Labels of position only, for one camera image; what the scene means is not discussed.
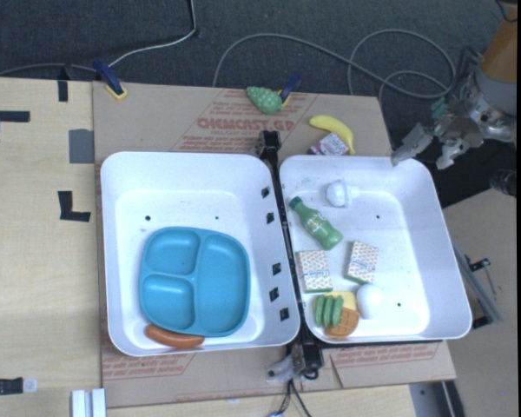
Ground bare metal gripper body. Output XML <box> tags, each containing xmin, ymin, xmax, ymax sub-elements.
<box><xmin>432</xmin><ymin>96</ymin><xmax>518</xmax><ymax>148</ymax></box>

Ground brown cardboard board red print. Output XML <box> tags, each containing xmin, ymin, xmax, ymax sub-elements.
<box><xmin>90</xmin><ymin>80</ymin><xmax>458</xmax><ymax>408</ymax></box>

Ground thin black rod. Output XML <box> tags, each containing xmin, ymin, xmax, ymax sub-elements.
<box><xmin>268</xmin><ymin>156</ymin><xmax>308</xmax><ymax>347</ymax></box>

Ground yellow banana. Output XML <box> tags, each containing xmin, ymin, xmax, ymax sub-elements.
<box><xmin>308</xmin><ymin>115</ymin><xmax>357</xmax><ymax>156</ymax></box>

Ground green bottle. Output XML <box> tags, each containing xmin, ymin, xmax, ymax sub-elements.
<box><xmin>287</xmin><ymin>195</ymin><xmax>345</xmax><ymax>252</ymax></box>

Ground white plastic tray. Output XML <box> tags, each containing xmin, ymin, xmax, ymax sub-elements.
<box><xmin>99</xmin><ymin>150</ymin><xmax>301</xmax><ymax>358</ymax></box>
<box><xmin>279</xmin><ymin>154</ymin><xmax>474</xmax><ymax>345</ymax></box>

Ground white carton with orange print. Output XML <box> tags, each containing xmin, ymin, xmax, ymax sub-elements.
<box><xmin>343</xmin><ymin>240</ymin><xmax>380</xmax><ymax>286</ymax></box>
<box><xmin>295</xmin><ymin>249</ymin><xmax>334</xmax><ymax>295</ymax></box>

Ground green pea pods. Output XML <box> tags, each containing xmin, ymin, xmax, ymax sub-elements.
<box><xmin>313</xmin><ymin>294</ymin><xmax>346</xmax><ymax>328</ymax></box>

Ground orange waffle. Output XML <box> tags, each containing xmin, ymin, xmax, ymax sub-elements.
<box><xmin>324</xmin><ymin>306</ymin><xmax>361</xmax><ymax>341</ymax></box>

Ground white egg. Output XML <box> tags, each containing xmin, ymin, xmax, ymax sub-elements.
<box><xmin>355</xmin><ymin>282</ymin><xmax>385</xmax><ymax>321</ymax></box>

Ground black block with thin wires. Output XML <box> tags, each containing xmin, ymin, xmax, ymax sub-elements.
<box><xmin>256</xmin><ymin>129</ymin><xmax>284</xmax><ymax>161</ymax></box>
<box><xmin>266</xmin><ymin>341</ymin><xmax>325</xmax><ymax>384</ymax></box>

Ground purple carton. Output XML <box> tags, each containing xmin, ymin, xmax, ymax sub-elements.
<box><xmin>307</xmin><ymin>132</ymin><xmax>350</xmax><ymax>157</ymax></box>

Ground blue divided plate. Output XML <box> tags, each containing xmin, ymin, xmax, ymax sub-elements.
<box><xmin>138</xmin><ymin>226</ymin><xmax>252</xmax><ymax>339</ymax></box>

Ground white crumpled object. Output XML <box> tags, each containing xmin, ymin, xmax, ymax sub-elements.
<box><xmin>326</xmin><ymin>179</ymin><xmax>359</xmax><ymax>209</ymax></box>

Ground green grapes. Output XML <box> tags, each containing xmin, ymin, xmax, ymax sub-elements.
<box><xmin>246</xmin><ymin>85</ymin><xmax>285</xmax><ymax>116</ymax></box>

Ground orange sausage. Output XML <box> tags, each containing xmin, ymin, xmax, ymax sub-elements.
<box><xmin>144</xmin><ymin>323</ymin><xmax>207</xmax><ymax>350</ymax></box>

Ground yellow cheese slice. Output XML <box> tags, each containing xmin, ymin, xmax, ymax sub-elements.
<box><xmin>329</xmin><ymin>290</ymin><xmax>359</xmax><ymax>313</ymax></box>

